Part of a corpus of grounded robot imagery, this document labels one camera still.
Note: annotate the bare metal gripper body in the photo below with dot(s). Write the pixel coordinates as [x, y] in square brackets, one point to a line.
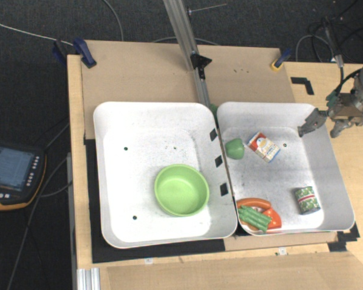
[352, 107]

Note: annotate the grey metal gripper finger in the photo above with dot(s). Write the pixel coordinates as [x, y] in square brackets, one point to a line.
[339, 128]
[313, 122]

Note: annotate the white orange blue carton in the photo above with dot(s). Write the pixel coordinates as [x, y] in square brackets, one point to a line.
[263, 147]

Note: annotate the white plastic tray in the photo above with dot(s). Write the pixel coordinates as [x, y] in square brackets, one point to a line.
[275, 180]
[145, 174]

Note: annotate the green and white can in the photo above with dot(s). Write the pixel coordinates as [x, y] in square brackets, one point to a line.
[307, 200]

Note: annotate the green toy pepper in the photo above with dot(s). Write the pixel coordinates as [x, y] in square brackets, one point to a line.
[235, 149]

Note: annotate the green toy asparagus bundle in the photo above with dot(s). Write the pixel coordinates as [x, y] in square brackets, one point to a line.
[254, 219]

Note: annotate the green bowl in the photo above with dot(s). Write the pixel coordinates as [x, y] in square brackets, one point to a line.
[181, 190]

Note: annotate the brown cardboard board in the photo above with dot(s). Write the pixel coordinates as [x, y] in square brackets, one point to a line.
[145, 77]

